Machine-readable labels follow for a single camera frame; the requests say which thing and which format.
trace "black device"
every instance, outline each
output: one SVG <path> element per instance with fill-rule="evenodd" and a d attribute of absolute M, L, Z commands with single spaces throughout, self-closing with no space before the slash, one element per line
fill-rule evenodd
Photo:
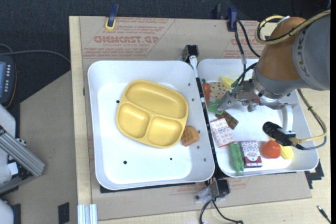
<path fill-rule="evenodd" d="M 0 55 L 0 103 L 7 104 L 14 93 L 15 66 L 11 56 Z"/>

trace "yellow and blue clamp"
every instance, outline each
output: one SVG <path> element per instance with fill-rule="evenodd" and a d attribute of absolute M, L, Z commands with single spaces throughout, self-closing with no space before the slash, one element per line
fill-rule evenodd
<path fill-rule="evenodd" d="M 119 4 L 117 3 L 113 3 L 112 4 L 112 9 L 111 9 L 111 14 L 110 17 L 106 19 L 106 23 L 105 23 L 105 29 L 108 31 L 112 31 L 115 28 L 115 17 L 117 16 L 118 13 L 118 9 L 119 9 Z"/>

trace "blue clamp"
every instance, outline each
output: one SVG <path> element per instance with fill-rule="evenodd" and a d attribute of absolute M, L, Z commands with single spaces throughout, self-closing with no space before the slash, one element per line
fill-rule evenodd
<path fill-rule="evenodd" d="M 237 10 L 234 6 L 227 9 L 227 30 L 230 32 L 234 32 L 234 22 L 237 20 Z"/>
<path fill-rule="evenodd" d="M 105 23 L 105 29 L 106 30 L 108 30 L 108 31 L 114 30 L 114 27 L 116 26 L 115 25 L 116 24 L 115 17 L 117 16 L 118 9 L 119 9 L 119 4 L 113 3 L 110 17 L 107 18 L 106 23 Z"/>

